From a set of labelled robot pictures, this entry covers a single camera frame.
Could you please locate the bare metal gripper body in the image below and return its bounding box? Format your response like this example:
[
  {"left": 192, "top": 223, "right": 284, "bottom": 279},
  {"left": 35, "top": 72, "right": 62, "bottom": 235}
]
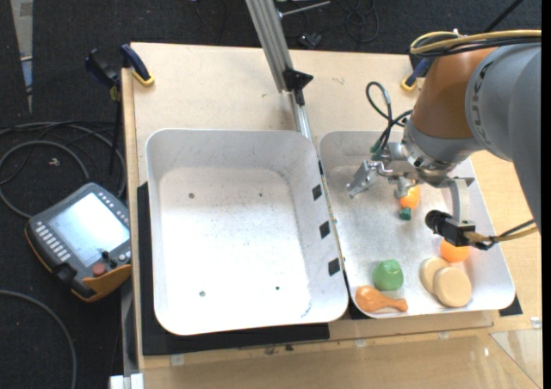
[{"left": 372, "top": 141, "right": 475, "bottom": 190}]

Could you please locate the orange carrot with green top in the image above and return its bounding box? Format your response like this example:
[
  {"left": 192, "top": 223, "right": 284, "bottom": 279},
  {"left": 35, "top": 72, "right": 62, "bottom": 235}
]
[{"left": 398, "top": 184, "right": 421, "bottom": 222}]

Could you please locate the white plastic tray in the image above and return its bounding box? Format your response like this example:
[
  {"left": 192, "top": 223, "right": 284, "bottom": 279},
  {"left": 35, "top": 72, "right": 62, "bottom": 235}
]
[
  {"left": 145, "top": 127, "right": 350, "bottom": 337},
  {"left": 319, "top": 130, "right": 517, "bottom": 320}
]

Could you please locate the orange ball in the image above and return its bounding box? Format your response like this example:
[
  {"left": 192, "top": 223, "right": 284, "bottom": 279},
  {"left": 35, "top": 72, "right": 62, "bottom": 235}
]
[{"left": 439, "top": 238, "right": 471, "bottom": 263}]

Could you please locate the beige round biscuit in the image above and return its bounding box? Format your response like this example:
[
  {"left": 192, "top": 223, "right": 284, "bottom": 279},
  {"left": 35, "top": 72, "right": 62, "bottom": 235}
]
[
  {"left": 418, "top": 256, "right": 451, "bottom": 296},
  {"left": 432, "top": 266, "right": 474, "bottom": 309}
]

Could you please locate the green pepper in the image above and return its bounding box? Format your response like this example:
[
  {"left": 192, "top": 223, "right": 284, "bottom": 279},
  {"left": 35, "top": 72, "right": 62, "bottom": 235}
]
[{"left": 371, "top": 258, "right": 405, "bottom": 293}]

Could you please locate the orange-brown chicken drumstick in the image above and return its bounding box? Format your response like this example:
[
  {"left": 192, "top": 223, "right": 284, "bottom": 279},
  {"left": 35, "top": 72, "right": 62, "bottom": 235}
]
[{"left": 355, "top": 285, "right": 409, "bottom": 316}]

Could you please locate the pale wood board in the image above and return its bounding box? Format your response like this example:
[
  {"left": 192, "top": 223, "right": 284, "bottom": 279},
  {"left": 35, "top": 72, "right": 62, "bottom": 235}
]
[{"left": 121, "top": 41, "right": 542, "bottom": 372}]

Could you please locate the black cylinder on white bracket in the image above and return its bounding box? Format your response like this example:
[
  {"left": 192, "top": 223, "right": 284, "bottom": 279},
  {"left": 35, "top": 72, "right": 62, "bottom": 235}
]
[{"left": 424, "top": 178, "right": 478, "bottom": 248}]

